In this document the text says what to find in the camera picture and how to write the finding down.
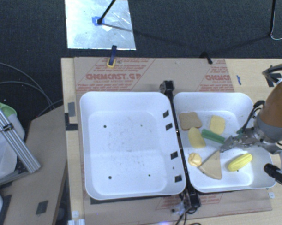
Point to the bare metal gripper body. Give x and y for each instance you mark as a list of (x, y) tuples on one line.
[(249, 139)]

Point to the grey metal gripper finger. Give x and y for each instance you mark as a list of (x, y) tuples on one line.
[(225, 148), (231, 140)]

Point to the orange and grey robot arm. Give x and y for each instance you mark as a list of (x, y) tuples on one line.
[(275, 105)]

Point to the green celery stick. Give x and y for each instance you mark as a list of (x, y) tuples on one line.
[(212, 136)]

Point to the yellow corn cob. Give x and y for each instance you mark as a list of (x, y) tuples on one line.
[(239, 162)]

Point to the yellow oval chip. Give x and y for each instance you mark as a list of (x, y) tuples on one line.
[(217, 124), (196, 138)]

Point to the tan triangular wedge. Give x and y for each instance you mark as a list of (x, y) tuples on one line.
[(213, 168)]

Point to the small yellow lumpy pastry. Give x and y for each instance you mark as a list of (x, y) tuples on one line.
[(194, 159)]

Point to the white plastic tray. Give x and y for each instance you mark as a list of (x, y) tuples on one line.
[(128, 144), (226, 183)]

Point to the brown toast slice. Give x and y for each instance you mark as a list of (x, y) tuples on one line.
[(189, 120)]

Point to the thin black rod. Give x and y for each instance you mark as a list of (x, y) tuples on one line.
[(178, 136)]

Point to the brown cardboard board red print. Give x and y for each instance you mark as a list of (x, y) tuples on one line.
[(130, 75)]

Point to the black cylinder on white bracket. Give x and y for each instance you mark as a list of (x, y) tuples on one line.
[(275, 173)]

